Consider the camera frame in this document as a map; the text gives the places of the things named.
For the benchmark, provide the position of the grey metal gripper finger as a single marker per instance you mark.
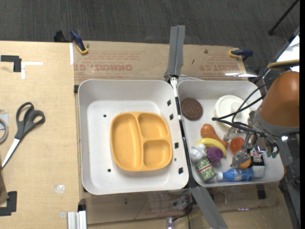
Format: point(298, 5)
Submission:
point(230, 134)
point(239, 158)

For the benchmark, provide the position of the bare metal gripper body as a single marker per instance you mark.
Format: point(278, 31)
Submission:
point(252, 132)

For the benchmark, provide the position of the orange round fruit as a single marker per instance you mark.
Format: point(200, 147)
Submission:
point(247, 164)

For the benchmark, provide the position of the orange pumpkin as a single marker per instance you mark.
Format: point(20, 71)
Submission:
point(236, 145)

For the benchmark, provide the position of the blue clear plastic bottle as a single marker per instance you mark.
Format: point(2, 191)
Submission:
point(236, 174)

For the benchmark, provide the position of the black and white carton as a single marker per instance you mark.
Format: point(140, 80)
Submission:
point(258, 160)

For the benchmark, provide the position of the yellow banana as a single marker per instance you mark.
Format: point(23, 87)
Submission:
point(212, 142)

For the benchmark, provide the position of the orange chicken drumstick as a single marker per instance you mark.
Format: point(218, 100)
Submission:
point(208, 131)

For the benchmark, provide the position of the white round lidded container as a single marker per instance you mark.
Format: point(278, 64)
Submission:
point(226, 106)

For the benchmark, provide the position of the green and red patterned can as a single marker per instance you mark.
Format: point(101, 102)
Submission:
point(205, 169)

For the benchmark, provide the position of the white garlic bulb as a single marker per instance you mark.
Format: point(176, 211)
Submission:
point(196, 154)

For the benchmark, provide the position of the brown round biscuit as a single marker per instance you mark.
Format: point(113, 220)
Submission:
point(191, 108)

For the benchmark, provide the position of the white plastic tray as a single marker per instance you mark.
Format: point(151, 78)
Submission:
point(100, 128)
point(207, 92)

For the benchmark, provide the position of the orange divided plate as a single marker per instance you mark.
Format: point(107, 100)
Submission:
point(128, 139)

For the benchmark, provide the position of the brown cardboard board red print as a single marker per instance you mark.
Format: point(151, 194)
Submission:
point(119, 65)

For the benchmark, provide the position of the grey tape roll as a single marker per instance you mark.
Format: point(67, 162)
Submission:
point(6, 130)

